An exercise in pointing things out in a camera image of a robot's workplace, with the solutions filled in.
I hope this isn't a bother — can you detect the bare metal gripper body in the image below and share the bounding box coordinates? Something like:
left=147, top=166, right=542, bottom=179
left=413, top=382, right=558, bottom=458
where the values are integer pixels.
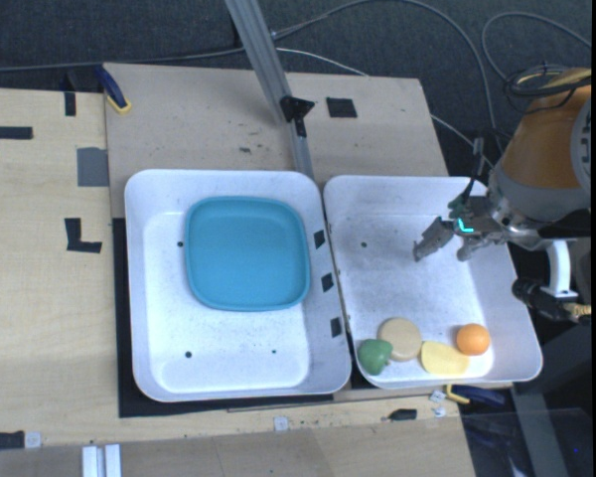
left=452, top=196, right=543, bottom=248

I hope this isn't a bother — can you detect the white plastic tray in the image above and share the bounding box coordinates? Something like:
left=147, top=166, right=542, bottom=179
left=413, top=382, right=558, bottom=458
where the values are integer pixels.
left=322, top=174, right=544, bottom=392
left=123, top=168, right=354, bottom=403

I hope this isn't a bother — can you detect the orange toy fruit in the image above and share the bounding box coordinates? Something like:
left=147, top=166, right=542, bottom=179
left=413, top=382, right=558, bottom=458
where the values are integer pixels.
left=455, top=322, right=492, bottom=357

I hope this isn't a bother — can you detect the beige round biscuit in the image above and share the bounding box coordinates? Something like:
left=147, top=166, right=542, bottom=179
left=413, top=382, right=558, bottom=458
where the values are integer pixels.
left=376, top=317, right=423, bottom=363

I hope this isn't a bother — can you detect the yellow toy potato chip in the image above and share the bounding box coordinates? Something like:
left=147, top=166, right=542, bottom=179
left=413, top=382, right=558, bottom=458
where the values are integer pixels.
left=419, top=340, right=471, bottom=378

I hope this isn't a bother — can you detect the green toy pepper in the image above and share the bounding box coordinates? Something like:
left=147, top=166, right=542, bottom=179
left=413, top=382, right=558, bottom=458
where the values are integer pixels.
left=357, top=338, right=394, bottom=377

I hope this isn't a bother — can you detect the blue plate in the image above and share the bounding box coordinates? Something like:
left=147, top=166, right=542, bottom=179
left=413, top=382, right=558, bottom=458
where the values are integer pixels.
left=184, top=195, right=312, bottom=313

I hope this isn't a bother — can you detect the brown cardboard board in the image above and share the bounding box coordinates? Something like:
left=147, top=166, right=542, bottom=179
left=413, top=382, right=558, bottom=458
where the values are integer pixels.
left=102, top=62, right=514, bottom=414

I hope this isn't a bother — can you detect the black cylinder on white bracket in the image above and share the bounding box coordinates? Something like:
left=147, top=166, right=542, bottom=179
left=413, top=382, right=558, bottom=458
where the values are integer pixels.
left=512, top=238, right=580, bottom=318

